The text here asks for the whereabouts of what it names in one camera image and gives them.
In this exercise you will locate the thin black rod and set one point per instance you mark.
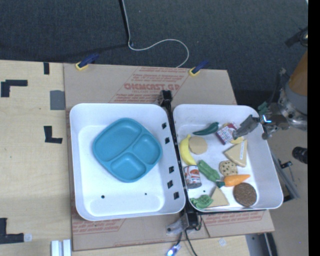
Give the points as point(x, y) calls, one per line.
point(175, 142)

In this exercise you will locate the red and purple carton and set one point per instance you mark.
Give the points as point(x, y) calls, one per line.
point(225, 133)

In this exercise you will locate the chocolate chip cookie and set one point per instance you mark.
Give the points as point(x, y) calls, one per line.
point(228, 168)

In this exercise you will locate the black cylinder on white bracket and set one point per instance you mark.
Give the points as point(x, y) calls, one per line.
point(300, 154)

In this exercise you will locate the small yellow toy food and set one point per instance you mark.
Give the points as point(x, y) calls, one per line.
point(238, 140)

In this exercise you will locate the green chili pepper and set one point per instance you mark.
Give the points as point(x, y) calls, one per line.
point(207, 129)

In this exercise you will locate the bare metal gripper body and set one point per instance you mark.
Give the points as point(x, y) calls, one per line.
point(277, 117)

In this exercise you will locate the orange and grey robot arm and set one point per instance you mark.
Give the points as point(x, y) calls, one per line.
point(298, 75)

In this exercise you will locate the blue divided plate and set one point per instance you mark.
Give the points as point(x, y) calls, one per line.
point(117, 140)

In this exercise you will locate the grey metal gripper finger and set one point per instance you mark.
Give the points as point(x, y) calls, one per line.
point(268, 131)
point(247, 126)

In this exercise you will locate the green pea pod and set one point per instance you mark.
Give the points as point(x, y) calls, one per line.
point(208, 171)

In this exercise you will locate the yellow banana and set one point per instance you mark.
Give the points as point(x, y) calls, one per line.
point(185, 151)

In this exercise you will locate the orange carrot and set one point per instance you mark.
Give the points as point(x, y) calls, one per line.
point(235, 180)

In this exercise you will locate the tan round biscuit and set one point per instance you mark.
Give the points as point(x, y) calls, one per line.
point(198, 145)

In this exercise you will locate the white plastic tray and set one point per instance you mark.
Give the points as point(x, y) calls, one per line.
point(262, 175)
point(85, 175)

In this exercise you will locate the tan wedge slice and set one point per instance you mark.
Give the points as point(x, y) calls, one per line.
point(219, 198)

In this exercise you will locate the green lettuce leaf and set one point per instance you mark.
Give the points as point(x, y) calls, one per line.
point(201, 201)

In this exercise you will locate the brown round patty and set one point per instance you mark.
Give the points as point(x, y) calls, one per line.
point(245, 194)

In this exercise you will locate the brown cardboard board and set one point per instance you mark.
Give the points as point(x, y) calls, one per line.
point(105, 82)

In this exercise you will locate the small soup can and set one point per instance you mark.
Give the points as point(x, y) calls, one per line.
point(192, 176)

